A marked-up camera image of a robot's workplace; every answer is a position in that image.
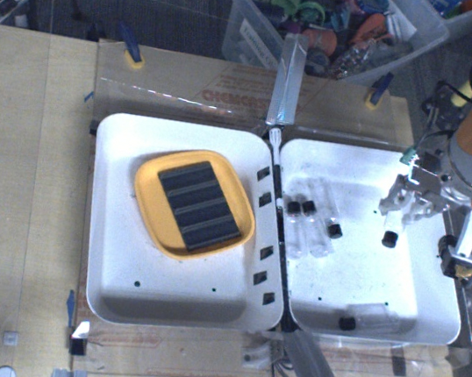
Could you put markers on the white plastic tray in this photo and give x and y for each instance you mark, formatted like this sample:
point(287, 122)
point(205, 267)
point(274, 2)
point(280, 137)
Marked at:
point(364, 274)
point(185, 282)

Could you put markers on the yellow plate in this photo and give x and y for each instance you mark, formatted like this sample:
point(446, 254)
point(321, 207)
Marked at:
point(150, 196)

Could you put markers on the black ribbed rectangular pad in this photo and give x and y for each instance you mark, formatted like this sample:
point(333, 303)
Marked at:
point(198, 206)

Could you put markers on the clear plastic storage bin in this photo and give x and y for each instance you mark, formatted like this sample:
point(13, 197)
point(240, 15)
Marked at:
point(252, 30)

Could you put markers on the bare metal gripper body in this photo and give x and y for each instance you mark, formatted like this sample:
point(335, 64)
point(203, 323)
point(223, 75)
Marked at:
point(430, 178)

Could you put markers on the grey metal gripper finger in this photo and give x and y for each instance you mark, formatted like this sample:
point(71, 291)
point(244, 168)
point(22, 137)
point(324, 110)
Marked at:
point(398, 193)
point(420, 208)

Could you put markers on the clear bottle with black cap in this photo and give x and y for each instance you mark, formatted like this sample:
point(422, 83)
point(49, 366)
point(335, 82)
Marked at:
point(335, 231)
point(317, 236)
point(369, 315)
point(295, 232)
point(389, 238)

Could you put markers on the black cylinder on white bracket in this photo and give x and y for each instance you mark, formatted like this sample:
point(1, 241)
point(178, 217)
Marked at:
point(471, 233)

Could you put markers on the brown cardboard board, red print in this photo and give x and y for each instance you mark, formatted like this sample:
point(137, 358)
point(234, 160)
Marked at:
point(169, 79)

